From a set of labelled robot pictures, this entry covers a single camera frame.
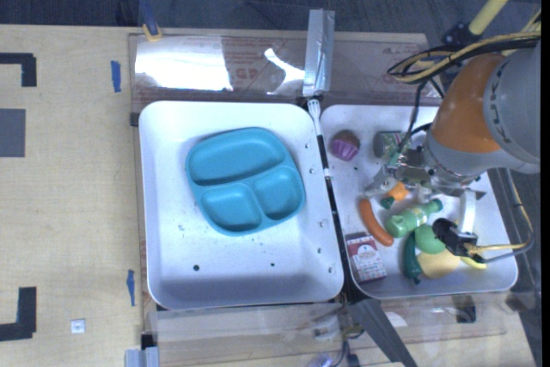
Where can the pale yellow round food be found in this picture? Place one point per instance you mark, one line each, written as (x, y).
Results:
(438, 265)

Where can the yellow banana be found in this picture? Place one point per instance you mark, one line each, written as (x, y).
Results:
(474, 263)

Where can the green plastic bottle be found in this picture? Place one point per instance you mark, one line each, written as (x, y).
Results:
(406, 221)

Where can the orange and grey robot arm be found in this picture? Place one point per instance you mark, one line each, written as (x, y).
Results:
(468, 116)

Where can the black cylinder on white bracket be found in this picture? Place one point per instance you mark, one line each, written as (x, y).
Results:
(451, 235)

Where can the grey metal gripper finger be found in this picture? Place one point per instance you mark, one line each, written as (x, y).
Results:
(377, 183)
(422, 194)

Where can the orange carrot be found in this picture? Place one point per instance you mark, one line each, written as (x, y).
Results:
(399, 191)

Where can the dark green cucumber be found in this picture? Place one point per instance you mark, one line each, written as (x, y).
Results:
(411, 262)

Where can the orange sausage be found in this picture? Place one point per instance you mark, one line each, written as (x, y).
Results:
(374, 223)

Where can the red and white carton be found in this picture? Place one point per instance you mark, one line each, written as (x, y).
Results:
(366, 258)

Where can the white plastic tray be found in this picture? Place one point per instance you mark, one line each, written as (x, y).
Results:
(485, 270)
(240, 270)

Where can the purple and brown cupcake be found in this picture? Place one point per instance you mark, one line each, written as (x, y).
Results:
(345, 146)

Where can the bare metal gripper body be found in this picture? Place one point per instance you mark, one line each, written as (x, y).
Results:
(412, 169)

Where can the small green can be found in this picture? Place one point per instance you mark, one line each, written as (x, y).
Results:
(384, 144)

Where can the blue divided plate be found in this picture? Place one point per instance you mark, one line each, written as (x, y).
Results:
(240, 167)

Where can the light green round fruit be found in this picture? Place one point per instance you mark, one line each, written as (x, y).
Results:
(427, 240)

